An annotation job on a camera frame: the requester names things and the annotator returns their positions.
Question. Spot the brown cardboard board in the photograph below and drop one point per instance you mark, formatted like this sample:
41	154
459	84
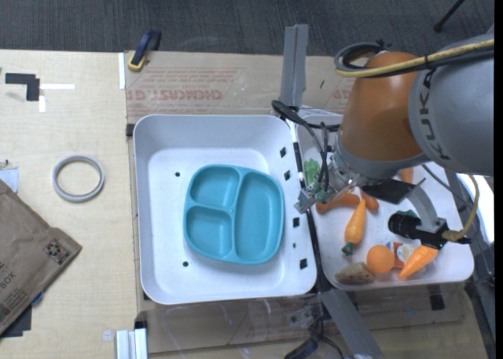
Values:
236	82

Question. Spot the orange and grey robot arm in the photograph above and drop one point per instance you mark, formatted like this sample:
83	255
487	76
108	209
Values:
393	114

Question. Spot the orange carrot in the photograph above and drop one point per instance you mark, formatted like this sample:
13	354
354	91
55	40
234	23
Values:
418	261
371	203
355	226
406	176

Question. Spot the orange ball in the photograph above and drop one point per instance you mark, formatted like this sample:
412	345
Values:
380	259

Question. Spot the blue divided plate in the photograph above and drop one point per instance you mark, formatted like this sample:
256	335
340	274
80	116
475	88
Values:
255	212

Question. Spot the green broccoli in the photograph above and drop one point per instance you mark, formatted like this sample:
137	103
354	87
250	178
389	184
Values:
311	171

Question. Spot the brown paper envelope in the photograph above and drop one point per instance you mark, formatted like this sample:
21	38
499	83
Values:
27	255

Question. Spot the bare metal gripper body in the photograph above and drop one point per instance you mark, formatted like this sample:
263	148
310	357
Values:
341	184

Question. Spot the white and orange carton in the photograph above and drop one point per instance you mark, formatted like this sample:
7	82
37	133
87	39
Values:
402	253

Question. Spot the orange sausage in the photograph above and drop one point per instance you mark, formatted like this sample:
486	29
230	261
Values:
342	201

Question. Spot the black cylinder on white bracket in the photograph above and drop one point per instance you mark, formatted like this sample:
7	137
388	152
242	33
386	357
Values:
404	226

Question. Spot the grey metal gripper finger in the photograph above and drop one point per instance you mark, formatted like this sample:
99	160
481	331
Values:
304	202

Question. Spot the brown bread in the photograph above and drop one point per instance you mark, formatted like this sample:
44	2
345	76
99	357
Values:
353	274

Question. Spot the thin black and white rod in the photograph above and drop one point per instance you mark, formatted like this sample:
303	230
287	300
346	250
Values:
312	231

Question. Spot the white plastic tray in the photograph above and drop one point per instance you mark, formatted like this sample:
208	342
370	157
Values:
165	208
448	263

